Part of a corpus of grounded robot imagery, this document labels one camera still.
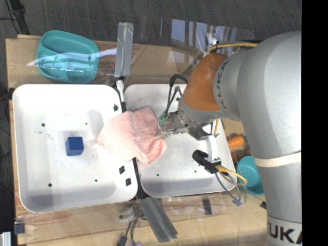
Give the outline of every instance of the orange object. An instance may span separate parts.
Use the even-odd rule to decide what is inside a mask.
[[[229,148],[235,148],[238,146],[243,145],[245,142],[244,137],[242,136],[235,136],[230,139],[228,139],[228,147]]]
[[[227,58],[223,54],[210,53],[199,61],[182,96],[188,107],[200,111],[220,110],[214,98],[213,80],[217,69]]]

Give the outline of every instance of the teal container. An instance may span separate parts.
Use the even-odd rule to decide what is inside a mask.
[[[260,175],[252,156],[242,158],[237,165],[236,171],[247,180],[247,184],[243,186],[246,192],[252,195],[264,194]]]
[[[97,75],[99,49],[92,40],[59,30],[46,32],[36,65],[46,78],[68,84],[88,84]]]

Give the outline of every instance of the black cable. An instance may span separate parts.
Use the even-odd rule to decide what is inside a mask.
[[[128,236],[128,234],[129,234],[129,229],[130,229],[130,226],[131,226],[131,221],[129,222],[129,226],[128,226],[128,228],[127,228],[127,232],[125,233],[125,236],[127,237]]]
[[[14,23],[14,19],[12,18],[12,15],[11,15],[11,10],[10,10],[10,6],[9,6],[9,3],[8,3],[8,0],[5,0],[5,1],[6,1],[6,4],[7,4],[7,7],[8,7],[8,11],[9,11],[9,15],[10,15],[10,19],[12,21],[12,24],[13,24],[13,26],[14,26],[17,34],[19,34],[19,31],[18,31],[18,29],[17,29],[17,27],[16,27],[16,25]]]
[[[175,95],[176,95],[176,92],[178,92],[178,91],[177,91],[177,90],[174,90],[174,94],[173,94],[173,96],[172,96],[170,102],[168,103],[168,106],[167,106],[166,109],[165,109],[165,116],[164,116],[164,117],[167,117],[167,115],[168,115],[168,112],[169,112],[170,106],[171,106],[171,104],[172,104],[172,102],[173,102],[173,100],[174,100],[174,97],[175,97]]]
[[[176,95],[177,92],[179,92],[180,97],[182,97],[182,93],[181,93],[180,87],[176,87],[176,88],[174,89],[174,94],[173,94],[173,96],[172,96],[172,98],[171,98],[170,105],[172,104],[172,102],[173,102],[173,100],[174,100],[174,97],[175,97],[175,95]]]
[[[0,20],[12,20],[12,21],[17,21],[16,19],[11,19],[9,17],[0,17]],[[42,36],[40,34],[40,32],[34,27],[32,26],[31,24],[27,24],[28,26],[30,26],[39,36]]]
[[[175,81],[176,81],[177,79],[180,79],[180,80],[184,81],[186,84],[188,83],[188,79],[186,79],[184,76],[181,76],[181,75],[179,75],[179,74],[174,74],[174,75],[171,76],[171,78],[170,78],[170,85],[173,86],[174,83],[175,83]]]
[[[133,221],[133,224],[132,224],[132,227],[131,227],[131,233],[130,233],[130,238],[131,238],[131,243],[132,243],[132,246],[136,246],[135,242],[134,242],[134,239],[133,239],[133,232],[134,232],[134,228],[139,220],[139,217],[140,216],[137,216],[135,218],[135,220]]]
[[[169,97],[168,97],[168,104],[167,104],[167,107],[165,109],[165,115],[164,115],[164,117],[167,117],[167,115],[168,115],[168,111],[169,111],[169,107],[170,107],[170,101],[171,101],[172,87],[173,87],[173,85],[170,85]]]

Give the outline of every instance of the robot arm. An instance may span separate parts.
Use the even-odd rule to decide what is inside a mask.
[[[217,118],[241,121],[266,198],[268,245],[302,244],[301,32],[196,66],[176,116],[198,140]]]

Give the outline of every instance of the white plastic tray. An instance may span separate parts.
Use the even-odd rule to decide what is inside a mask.
[[[133,162],[116,158],[96,143],[104,122],[121,114],[114,89],[23,85],[14,91],[13,112],[19,194],[26,209],[55,211],[123,202],[135,196]],[[80,156],[66,155],[65,141],[70,136],[83,138]],[[120,174],[122,166],[125,171]]]
[[[179,86],[183,92],[186,86]],[[150,106],[159,117],[166,108],[168,94],[169,85],[131,85],[126,88],[125,100],[128,110]],[[173,101],[169,111],[174,112],[176,109],[177,101]],[[222,165],[235,170],[221,123],[217,133],[218,156],[222,159]],[[148,166],[138,163],[142,187],[150,196],[160,198],[224,191],[215,175],[200,167],[192,158],[197,149],[207,152],[205,141],[197,141],[185,133],[171,135],[165,142],[167,149],[161,157]],[[234,187],[219,177],[228,190]]]

